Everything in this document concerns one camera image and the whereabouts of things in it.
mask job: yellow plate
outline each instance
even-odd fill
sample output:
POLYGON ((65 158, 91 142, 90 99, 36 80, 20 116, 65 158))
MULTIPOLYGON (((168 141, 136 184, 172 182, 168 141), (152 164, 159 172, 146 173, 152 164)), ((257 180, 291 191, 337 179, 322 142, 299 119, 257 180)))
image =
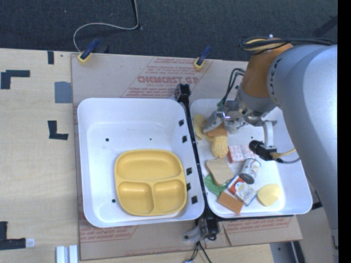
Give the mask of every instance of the yellow plate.
POLYGON ((172 214, 186 204, 182 163, 166 150, 122 153, 115 163, 115 183, 121 207, 133 215, 172 214))

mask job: blue and yellow clamp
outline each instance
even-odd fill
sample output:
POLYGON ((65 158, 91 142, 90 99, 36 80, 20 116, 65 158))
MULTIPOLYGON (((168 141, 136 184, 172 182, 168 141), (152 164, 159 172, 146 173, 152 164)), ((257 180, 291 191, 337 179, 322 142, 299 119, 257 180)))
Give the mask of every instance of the blue and yellow clamp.
POLYGON ((94 50, 96 49, 96 47, 100 44, 100 40, 99 39, 95 39, 92 43, 90 43, 88 45, 88 47, 79 54, 78 56, 78 60, 80 63, 85 63, 88 61, 88 59, 90 59, 90 57, 92 56, 92 52, 94 52, 94 50))
POLYGON ((205 64, 205 58, 207 58, 208 54, 211 51, 211 47, 207 46, 203 53, 194 61, 194 68, 197 70, 201 70, 203 65, 205 64))

